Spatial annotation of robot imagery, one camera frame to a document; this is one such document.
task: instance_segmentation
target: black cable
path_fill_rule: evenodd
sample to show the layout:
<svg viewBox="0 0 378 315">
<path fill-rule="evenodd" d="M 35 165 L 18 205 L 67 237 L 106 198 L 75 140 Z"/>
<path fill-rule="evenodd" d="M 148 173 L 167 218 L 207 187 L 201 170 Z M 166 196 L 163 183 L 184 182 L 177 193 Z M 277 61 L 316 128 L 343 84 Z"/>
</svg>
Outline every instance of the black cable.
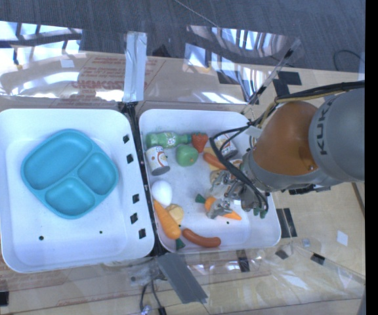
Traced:
<svg viewBox="0 0 378 315">
<path fill-rule="evenodd" d="M 144 285 L 144 287 L 142 288 L 142 292 L 141 292 L 141 299 L 139 300 L 139 309 L 141 310 L 141 312 L 144 310 L 144 294 L 145 294 L 145 291 L 148 287 L 150 283 L 147 283 L 146 285 Z"/>
<path fill-rule="evenodd" d="M 293 94 L 284 94 L 282 96 L 277 96 L 275 102 L 278 100 L 285 100 L 288 98 L 302 98 L 308 96 L 324 96 L 326 93 L 335 92 L 335 91 L 349 91 L 353 89 L 359 89 L 366 86 L 366 81 L 351 81 L 351 82 L 342 82 L 336 84 L 325 85 L 323 87 L 315 87 L 313 89 L 308 89 Z"/>
<path fill-rule="evenodd" d="M 335 66 L 335 69 L 336 69 L 337 71 L 339 71 L 339 68 L 338 68 L 338 65 L 337 65 L 337 63 L 336 63 L 336 58 L 337 58 L 337 55 L 339 55 L 340 53 L 348 53 L 348 54 L 352 54 L 352 55 L 354 55 L 355 57 L 357 57 L 361 62 L 363 62 L 363 63 L 366 62 L 365 60 L 363 60 L 363 59 L 361 58 L 361 56 L 360 56 L 359 54 L 357 54 L 357 53 L 354 52 L 354 51 L 347 50 L 347 49 L 339 50 L 339 51 L 337 51 L 335 54 L 333 54 L 333 65 Z"/>
<path fill-rule="evenodd" d="M 152 293 L 153 293 L 154 298 L 156 299 L 157 304 L 158 304 L 158 312 L 159 312 L 159 314 L 166 314 L 165 308 L 161 305 L 160 300 L 158 299 L 156 289 L 154 287 L 154 280 L 155 279 L 151 279 L 151 282 L 146 283 L 144 285 L 144 287 L 142 288 L 141 299 L 139 301 L 139 308 L 140 308 L 141 312 L 144 310 L 144 294 L 147 290 L 148 285 L 151 284 Z"/>
<path fill-rule="evenodd" d="M 237 129 L 229 129 L 227 131 L 223 131 L 220 133 L 217 133 L 215 136 L 209 138 L 209 142 L 211 144 L 211 147 L 218 158 L 218 160 L 230 171 L 238 180 L 242 181 L 245 185 L 250 187 L 253 191 L 253 193 L 256 195 L 260 207 L 260 211 L 268 211 L 268 201 L 263 196 L 263 194 L 253 185 L 253 183 L 243 174 L 240 169 L 238 169 L 236 166 L 234 166 L 231 162 L 229 162 L 225 157 L 222 155 L 222 147 L 229 143 L 234 137 L 239 135 L 240 133 L 244 132 L 246 129 L 248 129 L 251 126 L 251 124 L 247 124 L 246 126 L 239 127 Z M 226 133 L 232 133 L 232 132 L 237 132 L 236 134 L 232 135 L 229 139 L 227 139 L 224 144 L 222 144 L 220 150 L 217 148 L 217 145 L 215 144 L 215 139 L 219 137 L 220 135 L 226 134 Z"/>
</svg>

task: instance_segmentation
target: toy can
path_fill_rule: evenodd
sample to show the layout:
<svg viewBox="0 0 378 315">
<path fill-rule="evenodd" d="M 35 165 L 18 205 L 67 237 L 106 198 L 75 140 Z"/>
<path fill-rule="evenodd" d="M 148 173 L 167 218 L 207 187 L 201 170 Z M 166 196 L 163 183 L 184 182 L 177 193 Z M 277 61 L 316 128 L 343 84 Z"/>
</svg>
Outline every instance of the toy can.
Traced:
<svg viewBox="0 0 378 315">
<path fill-rule="evenodd" d="M 225 143 L 221 153 L 222 156 L 224 156 L 226 159 L 232 158 L 239 152 L 232 140 L 226 142 L 229 138 L 230 137 L 227 134 L 223 134 L 214 139 L 215 145 L 218 149 L 220 149 L 221 146 Z"/>
<path fill-rule="evenodd" d="M 161 146 L 154 146 L 145 152 L 148 165 L 151 169 L 151 174 L 157 176 L 162 175 L 170 170 L 167 156 L 164 154 L 164 149 Z"/>
</svg>

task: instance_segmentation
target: toy sausage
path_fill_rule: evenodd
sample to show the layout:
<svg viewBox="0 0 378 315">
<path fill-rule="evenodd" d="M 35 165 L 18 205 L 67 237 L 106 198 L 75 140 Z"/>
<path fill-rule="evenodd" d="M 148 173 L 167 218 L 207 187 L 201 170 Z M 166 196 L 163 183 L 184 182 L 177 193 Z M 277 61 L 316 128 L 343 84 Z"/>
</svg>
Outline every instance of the toy sausage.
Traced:
<svg viewBox="0 0 378 315">
<path fill-rule="evenodd" d="M 217 247 L 221 244 L 221 239 L 219 237 L 203 237 L 199 234 L 196 234 L 192 230 L 185 228 L 182 231 L 182 235 L 189 241 L 196 245 L 202 246 L 202 247 Z"/>
</svg>

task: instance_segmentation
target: green bottle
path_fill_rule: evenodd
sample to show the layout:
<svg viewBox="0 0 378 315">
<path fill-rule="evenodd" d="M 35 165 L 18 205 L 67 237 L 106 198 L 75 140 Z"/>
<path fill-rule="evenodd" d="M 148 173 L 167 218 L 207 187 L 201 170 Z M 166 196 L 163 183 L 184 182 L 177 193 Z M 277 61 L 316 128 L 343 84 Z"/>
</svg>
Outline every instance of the green bottle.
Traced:
<svg viewBox="0 0 378 315">
<path fill-rule="evenodd" d="M 161 146 L 164 149 L 176 147 L 179 144 L 189 144 L 192 141 L 190 134 L 178 135 L 175 132 L 150 133 L 146 136 L 147 148 Z"/>
</svg>

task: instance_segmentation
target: blue plate compartment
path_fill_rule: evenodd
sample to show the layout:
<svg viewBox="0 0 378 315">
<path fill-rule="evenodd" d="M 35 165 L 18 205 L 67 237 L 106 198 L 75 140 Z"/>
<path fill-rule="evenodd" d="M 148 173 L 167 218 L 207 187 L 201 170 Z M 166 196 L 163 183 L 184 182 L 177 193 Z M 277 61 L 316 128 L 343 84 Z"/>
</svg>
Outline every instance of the blue plate compartment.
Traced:
<svg viewBox="0 0 378 315">
<path fill-rule="evenodd" d="M 21 177 L 53 213 L 77 219 L 95 209 L 112 192 L 119 173 L 106 153 L 87 135 L 64 129 L 24 158 Z"/>
</svg>

